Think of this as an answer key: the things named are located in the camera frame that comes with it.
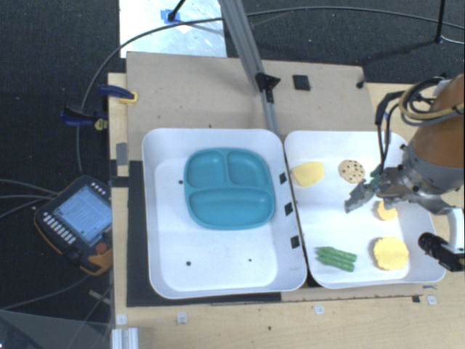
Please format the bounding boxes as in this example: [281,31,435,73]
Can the blue divided plate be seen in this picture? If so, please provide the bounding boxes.
[182,147,275,231]

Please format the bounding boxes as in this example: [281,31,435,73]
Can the green asparagus bundle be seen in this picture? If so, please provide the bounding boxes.
[313,246,358,273]

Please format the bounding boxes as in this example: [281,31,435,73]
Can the brown cardboard board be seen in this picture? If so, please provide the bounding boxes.
[125,50,442,308]

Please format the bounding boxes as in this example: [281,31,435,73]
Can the small yellow toy food piece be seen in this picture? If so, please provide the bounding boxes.
[374,198,399,222]

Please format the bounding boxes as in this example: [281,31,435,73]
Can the yellow potato chip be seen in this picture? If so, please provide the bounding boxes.
[291,161,326,189]

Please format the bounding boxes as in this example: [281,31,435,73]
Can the black cylinder on white bracket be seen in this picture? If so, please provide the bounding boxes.
[417,206,465,273]

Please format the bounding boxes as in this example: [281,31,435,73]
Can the round yellow toy food piece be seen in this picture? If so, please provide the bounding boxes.
[373,236,411,272]

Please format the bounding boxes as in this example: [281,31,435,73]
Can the chocolate chip biscuit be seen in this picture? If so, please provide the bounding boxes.
[337,159,365,185]

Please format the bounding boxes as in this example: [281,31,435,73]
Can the white plastic tray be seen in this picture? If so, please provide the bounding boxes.
[141,127,308,301]
[283,129,448,291]

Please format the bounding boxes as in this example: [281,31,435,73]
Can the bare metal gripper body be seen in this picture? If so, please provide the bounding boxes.
[369,165,416,206]

